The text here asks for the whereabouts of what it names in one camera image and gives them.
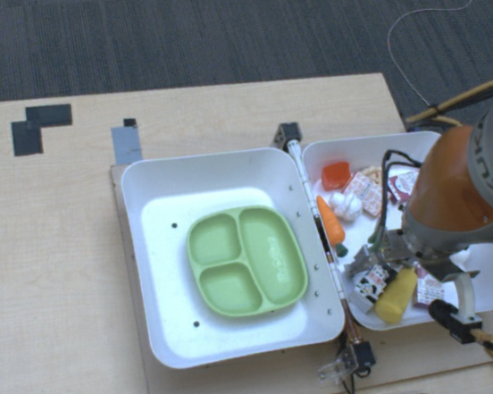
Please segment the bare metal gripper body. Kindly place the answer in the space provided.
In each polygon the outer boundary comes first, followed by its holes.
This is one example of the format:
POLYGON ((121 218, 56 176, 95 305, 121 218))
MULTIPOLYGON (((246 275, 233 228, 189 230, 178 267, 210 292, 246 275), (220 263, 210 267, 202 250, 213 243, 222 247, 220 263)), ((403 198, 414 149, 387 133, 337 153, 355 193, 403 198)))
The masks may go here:
POLYGON ((379 232, 372 242, 377 264, 415 266, 419 260, 413 244, 402 228, 379 232))

